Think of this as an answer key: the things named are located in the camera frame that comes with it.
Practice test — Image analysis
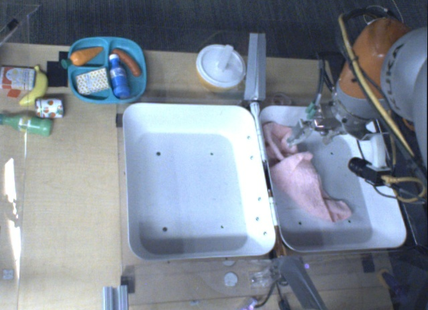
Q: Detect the pink cloth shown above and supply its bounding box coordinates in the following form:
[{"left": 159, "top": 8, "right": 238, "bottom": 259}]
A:
[{"left": 261, "top": 120, "right": 353, "bottom": 224}]

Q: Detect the pale wood board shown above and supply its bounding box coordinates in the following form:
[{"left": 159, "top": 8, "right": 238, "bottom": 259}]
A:
[{"left": 0, "top": 43, "right": 415, "bottom": 310}]

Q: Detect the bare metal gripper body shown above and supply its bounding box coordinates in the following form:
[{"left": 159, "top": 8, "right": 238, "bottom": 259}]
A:
[{"left": 299, "top": 103, "right": 352, "bottom": 138}]

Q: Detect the yellow cup with white lid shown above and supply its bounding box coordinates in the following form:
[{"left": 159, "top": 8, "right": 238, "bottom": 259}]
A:
[{"left": 195, "top": 43, "right": 247, "bottom": 94}]

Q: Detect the white can with orange print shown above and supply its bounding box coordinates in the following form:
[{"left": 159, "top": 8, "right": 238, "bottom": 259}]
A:
[{"left": 34, "top": 98, "right": 65, "bottom": 119}]

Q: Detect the green bottle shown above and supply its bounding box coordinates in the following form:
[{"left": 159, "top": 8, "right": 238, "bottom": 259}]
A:
[{"left": 0, "top": 114, "right": 54, "bottom": 137}]

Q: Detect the white and orange carton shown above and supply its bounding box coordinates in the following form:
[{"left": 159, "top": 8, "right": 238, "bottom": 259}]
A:
[{"left": 0, "top": 65, "right": 37, "bottom": 91}]

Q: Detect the blue bottle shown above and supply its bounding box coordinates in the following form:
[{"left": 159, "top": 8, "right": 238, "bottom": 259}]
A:
[{"left": 108, "top": 53, "right": 131, "bottom": 100}]

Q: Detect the white plastic tray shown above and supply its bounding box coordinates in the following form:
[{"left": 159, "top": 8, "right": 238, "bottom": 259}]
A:
[
  {"left": 122, "top": 102, "right": 277, "bottom": 262},
  {"left": 259, "top": 105, "right": 408, "bottom": 253}
]

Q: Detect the black cylinder on white bracket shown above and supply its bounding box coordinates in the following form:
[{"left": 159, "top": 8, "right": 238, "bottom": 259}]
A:
[{"left": 347, "top": 133, "right": 393, "bottom": 186}]

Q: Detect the brown sausage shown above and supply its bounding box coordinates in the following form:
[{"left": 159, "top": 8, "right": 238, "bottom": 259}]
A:
[{"left": 112, "top": 47, "right": 142, "bottom": 78}]

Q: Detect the yellow patterned packet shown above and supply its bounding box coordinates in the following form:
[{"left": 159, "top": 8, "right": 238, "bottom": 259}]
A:
[{"left": 75, "top": 67, "right": 112, "bottom": 96}]

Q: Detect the blue divided plate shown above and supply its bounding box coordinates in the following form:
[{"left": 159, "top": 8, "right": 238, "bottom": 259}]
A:
[{"left": 68, "top": 36, "right": 147, "bottom": 104}]

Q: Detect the orange carrot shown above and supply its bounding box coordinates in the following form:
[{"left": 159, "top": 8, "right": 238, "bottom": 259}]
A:
[{"left": 61, "top": 46, "right": 104, "bottom": 69}]

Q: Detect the yellow banana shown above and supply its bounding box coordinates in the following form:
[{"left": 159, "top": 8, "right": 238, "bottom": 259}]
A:
[{"left": 19, "top": 65, "right": 49, "bottom": 107}]

